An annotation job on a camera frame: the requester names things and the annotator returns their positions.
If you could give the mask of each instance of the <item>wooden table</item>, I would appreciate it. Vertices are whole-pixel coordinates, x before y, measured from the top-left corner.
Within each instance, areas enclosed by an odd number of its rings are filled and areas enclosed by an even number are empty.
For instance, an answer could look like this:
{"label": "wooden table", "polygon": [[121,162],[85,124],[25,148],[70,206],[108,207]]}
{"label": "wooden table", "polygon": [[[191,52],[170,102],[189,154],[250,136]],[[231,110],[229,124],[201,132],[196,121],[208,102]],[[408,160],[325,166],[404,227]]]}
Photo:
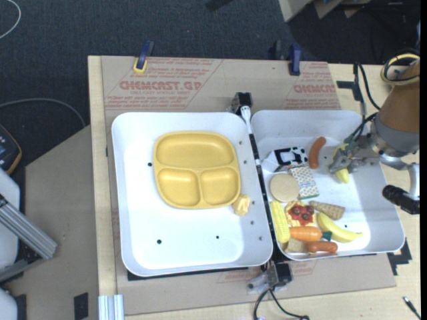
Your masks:
{"label": "wooden table", "polygon": [[[351,65],[329,65],[334,81],[353,81]],[[364,67],[370,90],[377,104],[382,105],[390,87],[385,85],[379,76],[381,66],[367,65]],[[109,194],[109,170],[105,156],[107,137],[105,132],[105,115],[103,107],[103,81],[101,57],[89,56],[89,95],[91,108],[91,134],[93,154],[93,178],[95,192],[95,218],[97,237],[97,260],[99,294],[112,296],[117,294],[115,278],[115,259],[113,252],[113,231],[111,220],[111,201]],[[262,65],[259,70],[263,77]],[[359,104],[353,100],[348,90],[338,90],[338,97],[343,109],[359,112]],[[374,112],[368,105],[368,114]],[[419,153],[405,158],[408,162],[419,162]],[[409,190],[407,172],[395,171],[384,167],[384,174],[390,184]],[[396,276],[397,287],[371,291],[358,291],[343,294],[320,295],[283,300],[285,309],[292,313],[308,314],[314,319],[415,319],[402,297],[407,296],[421,312],[420,288],[420,216],[409,215],[398,210],[412,260],[407,265],[398,266]],[[189,309],[154,313],[148,315],[128,316],[126,319],[252,319],[253,303],[218,306],[209,308]],[[265,301],[260,305],[258,314],[266,319],[287,319],[273,301]]]}

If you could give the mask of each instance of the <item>yellow plate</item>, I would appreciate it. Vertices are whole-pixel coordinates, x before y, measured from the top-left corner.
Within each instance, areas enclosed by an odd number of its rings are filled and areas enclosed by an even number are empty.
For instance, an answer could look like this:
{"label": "yellow plate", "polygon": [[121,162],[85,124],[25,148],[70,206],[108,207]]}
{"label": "yellow plate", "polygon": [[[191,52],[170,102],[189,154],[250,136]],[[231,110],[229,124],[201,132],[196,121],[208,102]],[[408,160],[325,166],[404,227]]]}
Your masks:
{"label": "yellow plate", "polygon": [[155,183],[163,200],[182,209],[232,204],[240,194],[238,159],[218,133],[177,131],[154,145]]}

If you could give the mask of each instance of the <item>blue clamp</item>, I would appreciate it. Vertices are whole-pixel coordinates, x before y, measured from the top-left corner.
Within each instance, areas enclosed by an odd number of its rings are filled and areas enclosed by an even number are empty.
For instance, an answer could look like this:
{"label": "blue clamp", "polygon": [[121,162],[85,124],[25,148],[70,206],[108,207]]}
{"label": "blue clamp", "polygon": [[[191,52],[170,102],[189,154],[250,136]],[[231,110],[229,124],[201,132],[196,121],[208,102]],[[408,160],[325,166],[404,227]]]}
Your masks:
{"label": "blue clamp", "polygon": [[147,57],[151,56],[153,53],[154,41],[147,40],[142,46],[141,53],[139,54],[139,58],[135,60],[133,64],[133,70],[137,74],[142,74],[147,67]]}
{"label": "blue clamp", "polygon": [[297,43],[292,43],[289,47],[289,74],[292,76],[300,75],[301,47]]}

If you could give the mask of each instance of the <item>dark background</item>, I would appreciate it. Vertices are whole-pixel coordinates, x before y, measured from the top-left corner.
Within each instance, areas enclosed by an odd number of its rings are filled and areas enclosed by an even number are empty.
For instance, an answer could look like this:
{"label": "dark background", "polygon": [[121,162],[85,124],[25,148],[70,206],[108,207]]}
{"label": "dark background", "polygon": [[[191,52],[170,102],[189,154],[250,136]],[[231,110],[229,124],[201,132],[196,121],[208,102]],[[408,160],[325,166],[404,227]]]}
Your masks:
{"label": "dark background", "polygon": [[[88,55],[138,56],[151,39],[158,57],[268,59],[280,40],[285,48],[298,43],[303,60],[383,64],[416,46],[420,21],[420,0],[373,0],[349,19],[337,8],[320,20],[309,4],[288,23],[278,0],[13,1],[22,17],[0,38],[0,124],[23,150],[20,166],[83,125],[51,101],[5,103],[54,99],[89,124]],[[0,0],[0,36],[17,17],[17,8]]]}

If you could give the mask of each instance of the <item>brown sausage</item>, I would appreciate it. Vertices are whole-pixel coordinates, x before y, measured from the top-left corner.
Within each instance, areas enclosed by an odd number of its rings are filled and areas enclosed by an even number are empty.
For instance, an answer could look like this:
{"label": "brown sausage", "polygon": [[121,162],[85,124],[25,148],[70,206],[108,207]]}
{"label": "brown sausage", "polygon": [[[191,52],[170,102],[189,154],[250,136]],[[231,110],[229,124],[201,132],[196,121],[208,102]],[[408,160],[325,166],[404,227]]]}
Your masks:
{"label": "brown sausage", "polygon": [[327,251],[329,253],[336,253],[338,244],[328,241],[314,241],[307,243],[307,251],[309,253],[317,253],[318,251]]}
{"label": "brown sausage", "polygon": [[310,148],[310,152],[308,153],[308,165],[310,168],[316,169],[319,167],[319,152],[325,143],[326,139],[323,136],[318,137],[314,141],[312,148]]}

